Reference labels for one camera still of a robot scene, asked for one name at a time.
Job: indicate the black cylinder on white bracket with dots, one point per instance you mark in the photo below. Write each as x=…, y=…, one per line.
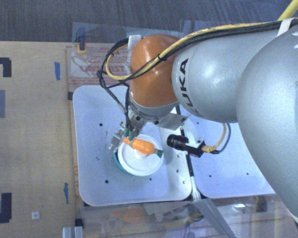
x=178, y=142

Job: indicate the orange carrot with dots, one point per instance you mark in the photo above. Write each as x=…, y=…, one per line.
x=142, y=145

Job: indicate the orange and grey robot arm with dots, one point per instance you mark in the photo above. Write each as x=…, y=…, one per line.
x=213, y=83

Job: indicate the white and teal bowl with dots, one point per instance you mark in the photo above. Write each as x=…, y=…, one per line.
x=139, y=165

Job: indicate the thin black and white rod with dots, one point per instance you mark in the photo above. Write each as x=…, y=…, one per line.
x=190, y=166

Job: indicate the white plastic tray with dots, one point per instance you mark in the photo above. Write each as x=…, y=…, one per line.
x=223, y=167
x=94, y=137

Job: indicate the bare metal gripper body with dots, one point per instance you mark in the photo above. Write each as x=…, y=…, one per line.
x=142, y=123

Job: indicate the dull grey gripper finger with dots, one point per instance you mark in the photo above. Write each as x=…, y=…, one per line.
x=115, y=141

